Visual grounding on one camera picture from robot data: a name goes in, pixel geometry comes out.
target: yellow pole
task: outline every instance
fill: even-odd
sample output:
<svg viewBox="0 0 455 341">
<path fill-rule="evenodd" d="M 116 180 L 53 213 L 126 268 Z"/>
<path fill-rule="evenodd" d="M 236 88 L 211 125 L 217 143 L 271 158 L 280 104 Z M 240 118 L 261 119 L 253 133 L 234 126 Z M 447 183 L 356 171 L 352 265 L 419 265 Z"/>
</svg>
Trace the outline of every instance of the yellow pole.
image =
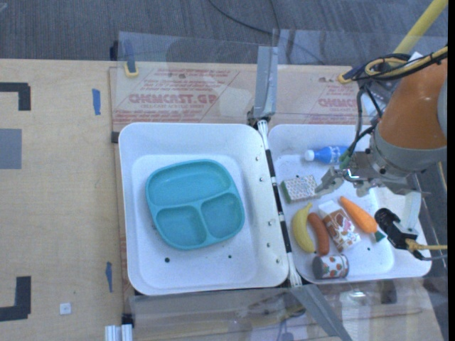
<svg viewBox="0 0 455 341">
<path fill-rule="evenodd" d="M 408 53 L 445 9 L 449 0 L 433 0 L 393 53 Z"/>
</svg>

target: gray square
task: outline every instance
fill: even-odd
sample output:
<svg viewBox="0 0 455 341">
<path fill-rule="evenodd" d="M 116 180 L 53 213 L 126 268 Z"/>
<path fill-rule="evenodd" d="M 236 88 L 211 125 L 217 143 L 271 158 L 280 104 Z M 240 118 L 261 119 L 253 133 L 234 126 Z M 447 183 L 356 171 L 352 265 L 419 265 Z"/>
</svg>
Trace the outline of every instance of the gray square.
<svg viewBox="0 0 455 341">
<path fill-rule="evenodd" d="M 0 169 L 22 168 L 22 130 L 0 129 Z"/>
</svg>

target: wooden table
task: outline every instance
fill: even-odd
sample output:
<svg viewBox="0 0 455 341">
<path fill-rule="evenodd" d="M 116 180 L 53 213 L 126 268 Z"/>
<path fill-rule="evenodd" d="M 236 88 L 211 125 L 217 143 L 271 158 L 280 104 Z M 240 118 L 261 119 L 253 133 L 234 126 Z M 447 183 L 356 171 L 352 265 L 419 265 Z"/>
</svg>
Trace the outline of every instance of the wooden table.
<svg viewBox="0 0 455 341">
<path fill-rule="evenodd" d="M 0 92 L 0 134 L 13 129 L 21 147 L 19 168 L 0 169 L 0 309 L 18 302 L 16 279 L 31 277 L 30 313 L 0 322 L 2 340 L 101 340 L 106 325 L 122 322 L 123 209 L 109 88 L 109 69 L 116 66 L 0 60 L 0 82 L 27 82 L 31 88 L 31 110 L 18 110 L 16 92 Z M 100 114 L 94 108 L 98 92 Z M 416 340 L 422 333 L 442 340 L 427 292 L 420 280 L 411 284 L 418 312 L 350 315 L 345 327 L 352 337 L 364 340 L 369 330 L 383 340 Z M 70 314 L 61 315 L 66 303 Z"/>
</svg>

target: sponge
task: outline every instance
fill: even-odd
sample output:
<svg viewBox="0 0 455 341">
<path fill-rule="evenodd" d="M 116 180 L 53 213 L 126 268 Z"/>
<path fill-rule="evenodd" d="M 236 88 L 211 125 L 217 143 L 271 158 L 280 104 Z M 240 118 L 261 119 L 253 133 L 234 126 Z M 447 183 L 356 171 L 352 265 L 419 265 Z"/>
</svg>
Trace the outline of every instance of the sponge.
<svg viewBox="0 0 455 341">
<path fill-rule="evenodd" d="M 305 175 L 303 177 L 295 177 L 283 180 L 281 187 L 288 203 L 310 200 L 316 197 L 316 179 L 313 175 Z"/>
</svg>

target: brown hot dog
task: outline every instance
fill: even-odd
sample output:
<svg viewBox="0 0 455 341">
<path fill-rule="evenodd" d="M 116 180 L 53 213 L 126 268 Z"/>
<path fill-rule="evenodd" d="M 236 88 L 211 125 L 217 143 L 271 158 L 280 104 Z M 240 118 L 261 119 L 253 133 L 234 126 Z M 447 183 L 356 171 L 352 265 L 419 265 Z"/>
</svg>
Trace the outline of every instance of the brown hot dog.
<svg viewBox="0 0 455 341">
<path fill-rule="evenodd" d="M 327 227 L 315 212 L 308 214 L 308 222 L 313 227 L 314 232 L 318 238 L 318 253 L 320 255 L 327 255 L 330 250 L 330 242 L 328 238 Z"/>
</svg>

